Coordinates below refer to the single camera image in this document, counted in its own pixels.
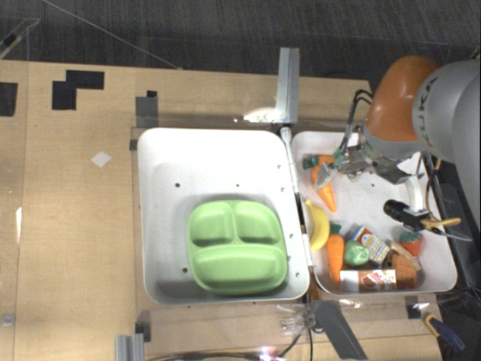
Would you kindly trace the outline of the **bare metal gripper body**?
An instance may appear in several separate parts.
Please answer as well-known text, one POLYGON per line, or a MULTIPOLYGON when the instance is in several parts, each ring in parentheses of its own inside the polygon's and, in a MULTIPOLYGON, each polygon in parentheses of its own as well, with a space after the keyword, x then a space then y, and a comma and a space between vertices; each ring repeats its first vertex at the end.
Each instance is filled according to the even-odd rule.
POLYGON ((339 172, 349 177, 360 174, 376 174, 391 184, 402 184, 410 174, 399 169, 399 161, 393 161, 379 155, 369 145, 348 147, 339 165, 339 172))

